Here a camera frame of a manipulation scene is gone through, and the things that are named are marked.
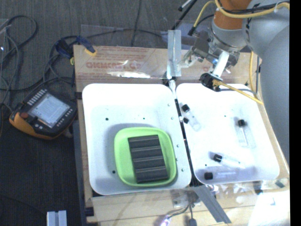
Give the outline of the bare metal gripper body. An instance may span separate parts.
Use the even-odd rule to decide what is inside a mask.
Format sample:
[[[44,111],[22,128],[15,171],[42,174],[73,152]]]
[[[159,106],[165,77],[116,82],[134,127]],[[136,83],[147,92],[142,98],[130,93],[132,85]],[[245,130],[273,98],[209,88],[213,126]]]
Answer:
[[[212,31],[201,31],[192,46],[192,50],[202,59],[216,65],[222,52],[228,52],[226,66],[235,66],[239,59],[239,48],[221,41]]]

